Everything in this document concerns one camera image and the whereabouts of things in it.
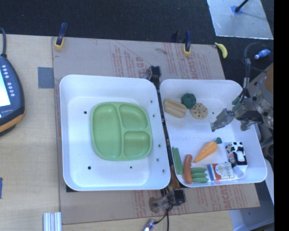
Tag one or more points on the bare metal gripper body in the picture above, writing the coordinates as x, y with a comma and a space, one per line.
251, 114

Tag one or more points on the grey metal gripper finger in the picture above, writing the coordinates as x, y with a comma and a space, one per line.
246, 125
222, 119

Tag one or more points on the tan chocolate chip biscuit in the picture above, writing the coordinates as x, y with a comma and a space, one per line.
199, 111

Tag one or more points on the black and white cow carton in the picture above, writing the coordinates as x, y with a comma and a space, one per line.
236, 153

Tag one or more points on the white plastic tray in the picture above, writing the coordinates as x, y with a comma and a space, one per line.
110, 177
195, 133

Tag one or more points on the orange toy carrot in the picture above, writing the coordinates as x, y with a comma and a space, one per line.
206, 151

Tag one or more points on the green toy broccoli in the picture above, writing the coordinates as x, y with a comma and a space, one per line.
188, 100

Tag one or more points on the tan toy bread bun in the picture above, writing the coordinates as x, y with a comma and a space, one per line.
174, 108

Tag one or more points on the white red blue packet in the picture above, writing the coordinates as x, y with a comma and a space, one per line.
220, 171

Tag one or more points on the green toy pea pod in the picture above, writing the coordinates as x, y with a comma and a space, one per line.
198, 170
199, 175
200, 180

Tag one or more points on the thin black and white rod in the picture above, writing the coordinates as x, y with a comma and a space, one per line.
164, 126

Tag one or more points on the green toy celery stick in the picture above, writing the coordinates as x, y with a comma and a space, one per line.
177, 160

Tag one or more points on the orange toy sausage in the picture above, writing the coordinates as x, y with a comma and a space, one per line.
187, 170

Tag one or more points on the blue and white bottle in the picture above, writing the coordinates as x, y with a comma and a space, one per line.
262, 54

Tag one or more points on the yellow banana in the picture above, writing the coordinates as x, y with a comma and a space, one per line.
222, 50

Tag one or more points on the green divided plate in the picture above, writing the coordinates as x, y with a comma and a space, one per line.
106, 131

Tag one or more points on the brown cardboard board red print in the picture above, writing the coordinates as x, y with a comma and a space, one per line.
91, 54

